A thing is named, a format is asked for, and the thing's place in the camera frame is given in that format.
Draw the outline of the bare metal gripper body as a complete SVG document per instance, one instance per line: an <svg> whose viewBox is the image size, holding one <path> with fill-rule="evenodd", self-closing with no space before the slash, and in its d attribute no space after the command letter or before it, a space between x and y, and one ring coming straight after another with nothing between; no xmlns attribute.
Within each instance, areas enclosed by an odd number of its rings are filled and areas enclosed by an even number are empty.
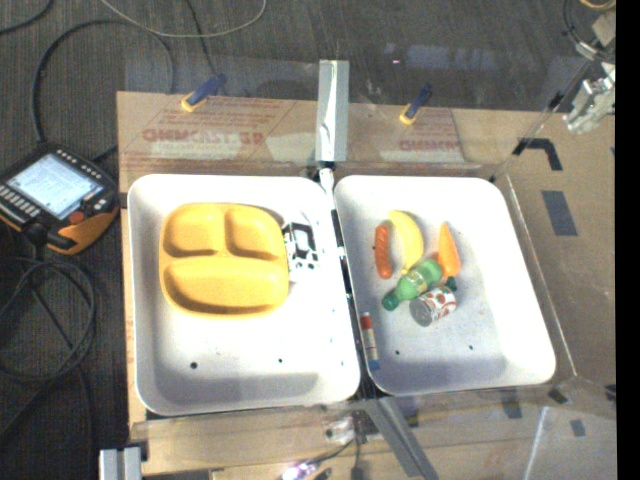
<svg viewBox="0 0 640 480"><path fill-rule="evenodd" d="M596 79L584 79L572 100L572 109L566 115L570 133L584 134L593 131L600 121L615 108L615 65L603 62L603 75Z"/></svg>

